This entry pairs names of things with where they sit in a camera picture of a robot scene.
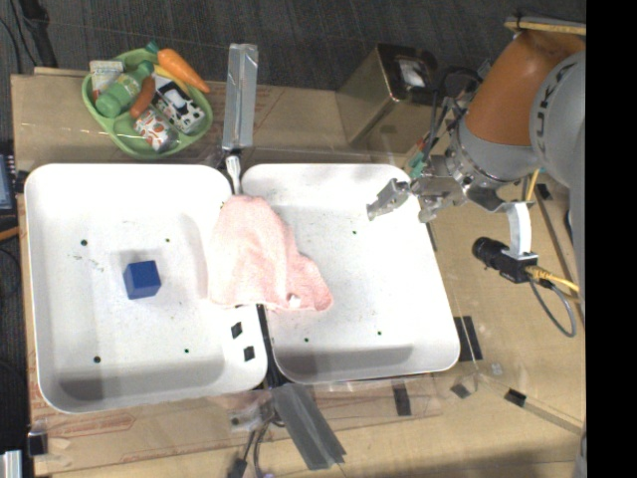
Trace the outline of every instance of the gray floor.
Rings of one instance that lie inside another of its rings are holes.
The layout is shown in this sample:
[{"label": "gray floor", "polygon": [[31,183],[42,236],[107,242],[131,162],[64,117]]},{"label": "gray floor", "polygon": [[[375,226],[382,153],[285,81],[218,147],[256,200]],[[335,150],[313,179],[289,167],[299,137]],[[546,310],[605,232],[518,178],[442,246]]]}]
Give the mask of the gray floor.
[{"label": "gray floor", "polygon": [[[33,41],[17,25],[11,2],[0,0],[0,144],[13,135],[9,77],[31,73]],[[50,18],[49,35],[61,68],[88,68],[140,48],[149,39],[187,57],[208,80],[223,81],[230,43],[259,46],[259,82],[334,90],[376,43],[430,51],[441,67],[477,69],[495,60],[511,39],[503,26],[518,10],[586,21],[586,0],[40,0]],[[20,39],[22,30],[26,45]],[[16,61],[11,36],[17,44]],[[15,239],[0,248],[18,254]],[[3,284],[18,270],[3,253]],[[0,304],[0,452],[15,441],[26,419],[20,293]]]}]

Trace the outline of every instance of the black strip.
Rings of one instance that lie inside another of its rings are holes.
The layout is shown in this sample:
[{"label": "black strip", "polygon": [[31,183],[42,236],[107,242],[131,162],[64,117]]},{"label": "black strip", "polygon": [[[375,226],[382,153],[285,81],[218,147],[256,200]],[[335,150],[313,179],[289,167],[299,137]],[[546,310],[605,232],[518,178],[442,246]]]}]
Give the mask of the black strip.
[{"label": "black strip", "polygon": [[458,384],[454,384],[453,386],[451,386],[450,388],[454,393],[456,393],[458,396],[460,396],[460,398],[467,398],[467,396],[471,395],[471,392],[465,387],[463,386],[461,383]]},{"label": "black strip", "polygon": [[394,390],[394,402],[396,403],[396,412],[399,416],[411,416],[411,402],[409,401],[409,393],[404,383],[392,384]]},{"label": "black strip", "polygon": [[49,438],[46,432],[30,433],[27,437],[27,453],[30,457],[46,454],[48,449]]},{"label": "black strip", "polygon": [[471,317],[454,317],[456,331],[460,339],[460,357],[458,361],[472,361],[482,359],[482,350],[478,343],[478,335]]},{"label": "black strip", "polygon": [[255,348],[252,346],[246,347],[243,349],[243,359],[245,361],[249,361],[250,359],[255,358]]},{"label": "black strip", "polygon": [[570,226],[570,219],[568,218],[570,211],[566,211],[564,214],[564,226],[566,227],[566,231],[568,232],[568,238],[570,239],[570,244],[573,244],[573,229]]},{"label": "black strip", "polygon": [[257,314],[259,314],[259,324],[261,325],[261,333],[263,334],[263,343],[266,346],[266,355],[268,357],[268,370],[266,371],[266,386],[268,389],[279,387],[286,382],[290,382],[277,367],[275,354],[270,341],[270,330],[268,329],[268,320],[266,318],[266,307],[257,305]]},{"label": "black strip", "polygon": [[236,339],[239,335],[243,333],[243,328],[241,327],[241,322],[235,324],[232,328],[230,328],[232,333],[232,338]]},{"label": "black strip", "polygon": [[427,222],[425,224],[425,226],[427,227],[427,233],[429,234],[429,240],[431,241],[431,247],[433,248],[434,252],[436,252],[436,251],[438,251],[438,245],[436,244],[436,240],[434,239],[433,228],[431,228],[431,224],[429,222]]},{"label": "black strip", "polygon": [[514,403],[518,407],[524,407],[525,402],[527,401],[527,396],[519,391],[515,391],[514,389],[509,389],[507,394],[505,394],[505,400],[508,400],[510,403]]},{"label": "black strip", "polygon": [[536,184],[535,187],[537,188],[537,191],[539,193],[539,196],[542,197],[543,200],[552,200],[553,196],[550,194],[550,191],[548,191],[548,188],[546,187],[546,184]]}]

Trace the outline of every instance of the metal bracket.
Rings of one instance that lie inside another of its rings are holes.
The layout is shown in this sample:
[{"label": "metal bracket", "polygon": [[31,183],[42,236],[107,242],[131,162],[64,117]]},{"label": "metal bracket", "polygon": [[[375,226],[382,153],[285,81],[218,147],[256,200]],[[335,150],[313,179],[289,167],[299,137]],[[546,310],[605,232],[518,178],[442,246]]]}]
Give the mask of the metal bracket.
[{"label": "metal bracket", "polygon": [[7,451],[0,455],[0,478],[22,478],[22,452]]},{"label": "metal bracket", "polygon": [[526,258],[531,253],[531,216],[529,207],[532,201],[506,202],[499,208],[498,212],[505,212],[509,218],[509,232],[511,234],[511,245],[508,250],[503,250],[514,259]]},{"label": "metal bracket", "polygon": [[373,221],[376,216],[381,216],[400,207],[407,201],[411,190],[409,182],[391,179],[385,187],[383,187],[376,197],[376,201],[367,204],[367,217],[369,221]]},{"label": "metal bracket", "polygon": [[462,205],[466,201],[462,186],[449,175],[445,158],[439,155],[429,158],[424,176],[412,181],[411,191],[420,202],[418,220],[421,223],[429,223],[445,207]]},{"label": "metal bracket", "polygon": [[272,398],[308,469],[329,469],[344,462],[344,448],[305,386],[285,384],[272,390]]},{"label": "metal bracket", "polygon": [[233,151],[253,145],[258,69],[259,48],[256,45],[230,45],[221,143],[224,150]]}]

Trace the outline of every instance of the yellow cable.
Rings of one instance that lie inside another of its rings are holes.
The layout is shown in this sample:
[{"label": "yellow cable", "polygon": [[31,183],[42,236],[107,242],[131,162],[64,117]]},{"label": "yellow cable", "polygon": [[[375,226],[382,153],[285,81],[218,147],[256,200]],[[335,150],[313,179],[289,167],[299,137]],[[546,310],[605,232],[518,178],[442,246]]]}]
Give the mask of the yellow cable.
[{"label": "yellow cable", "polygon": [[535,183],[537,182],[537,176],[539,175],[539,168],[533,172],[531,176],[531,181],[529,182],[529,187],[527,188],[527,195],[525,196],[525,201],[531,200],[533,195],[533,190],[535,189]]},{"label": "yellow cable", "polygon": [[554,275],[550,271],[540,267],[540,266],[526,266],[525,270],[527,273],[531,275],[534,280],[549,280],[552,282],[560,283],[566,287],[568,287],[571,291],[579,294],[579,287],[575,285],[570,280],[566,280],[560,276]]}]

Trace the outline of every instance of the small box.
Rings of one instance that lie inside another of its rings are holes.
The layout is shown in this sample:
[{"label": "small box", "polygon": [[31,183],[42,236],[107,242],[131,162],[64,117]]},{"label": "small box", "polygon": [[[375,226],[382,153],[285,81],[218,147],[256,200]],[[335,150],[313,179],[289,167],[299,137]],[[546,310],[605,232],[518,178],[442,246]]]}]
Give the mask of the small box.
[{"label": "small box", "polygon": [[150,298],[157,294],[161,287],[154,260],[128,264],[123,272],[123,281],[129,299]]},{"label": "small box", "polygon": [[336,91],[347,142],[359,149],[407,152],[429,130],[437,67],[427,51],[376,45]]}]

